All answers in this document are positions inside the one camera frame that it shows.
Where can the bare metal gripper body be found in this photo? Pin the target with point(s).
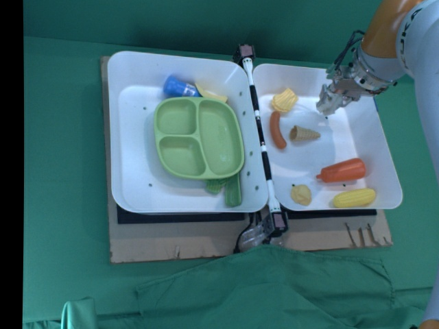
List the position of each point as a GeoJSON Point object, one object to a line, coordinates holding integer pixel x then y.
{"type": "Point", "coordinates": [356, 82]}

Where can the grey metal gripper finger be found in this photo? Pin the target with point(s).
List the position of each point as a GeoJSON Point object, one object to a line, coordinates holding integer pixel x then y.
{"type": "Point", "coordinates": [323, 99]}
{"type": "Point", "coordinates": [337, 102]}

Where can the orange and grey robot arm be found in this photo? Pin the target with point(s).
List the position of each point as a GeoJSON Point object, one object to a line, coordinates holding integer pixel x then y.
{"type": "Point", "coordinates": [409, 26]}

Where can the tan ice cream cone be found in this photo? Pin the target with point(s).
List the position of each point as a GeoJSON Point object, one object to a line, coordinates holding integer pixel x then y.
{"type": "Point", "coordinates": [302, 134]}

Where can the white plastic tray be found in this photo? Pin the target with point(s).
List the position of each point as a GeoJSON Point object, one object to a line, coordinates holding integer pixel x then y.
{"type": "Point", "coordinates": [137, 170]}
{"type": "Point", "coordinates": [356, 139]}

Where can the orange toy sausage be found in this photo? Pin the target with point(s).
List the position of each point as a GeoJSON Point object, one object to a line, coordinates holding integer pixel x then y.
{"type": "Point", "coordinates": [276, 130]}

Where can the black and white thin rod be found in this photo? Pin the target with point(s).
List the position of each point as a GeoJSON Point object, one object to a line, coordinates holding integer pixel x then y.
{"type": "Point", "coordinates": [259, 125]}

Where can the orange squeeze bottle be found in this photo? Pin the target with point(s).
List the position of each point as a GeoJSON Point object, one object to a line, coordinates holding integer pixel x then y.
{"type": "Point", "coordinates": [344, 170]}

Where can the yellow toy corn cob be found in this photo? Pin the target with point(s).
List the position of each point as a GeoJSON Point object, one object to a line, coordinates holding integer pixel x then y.
{"type": "Point", "coordinates": [355, 198]}

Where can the yellow lumpy toy food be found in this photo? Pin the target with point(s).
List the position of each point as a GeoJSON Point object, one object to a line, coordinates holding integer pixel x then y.
{"type": "Point", "coordinates": [301, 194]}

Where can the yellow cheese slice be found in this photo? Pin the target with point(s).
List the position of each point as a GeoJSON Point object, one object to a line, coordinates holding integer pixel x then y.
{"type": "Point", "coordinates": [212, 94]}

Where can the green divided plate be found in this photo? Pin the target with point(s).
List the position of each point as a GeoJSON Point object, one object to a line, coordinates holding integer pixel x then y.
{"type": "Point", "coordinates": [212, 139]}

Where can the green toy cactus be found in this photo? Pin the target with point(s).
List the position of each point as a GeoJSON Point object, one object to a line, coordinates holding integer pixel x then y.
{"type": "Point", "coordinates": [233, 192]}

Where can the blue bottle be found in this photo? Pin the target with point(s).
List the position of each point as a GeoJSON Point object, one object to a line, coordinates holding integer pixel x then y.
{"type": "Point", "coordinates": [175, 86]}

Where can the green cloth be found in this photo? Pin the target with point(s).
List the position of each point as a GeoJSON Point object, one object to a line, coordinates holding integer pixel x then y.
{"type": "Point", "coordinates": [274, 286]}

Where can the brown cardboard board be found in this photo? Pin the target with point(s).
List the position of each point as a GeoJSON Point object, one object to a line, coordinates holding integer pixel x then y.
{"type": "Point", "coordinates": [164, 238]}

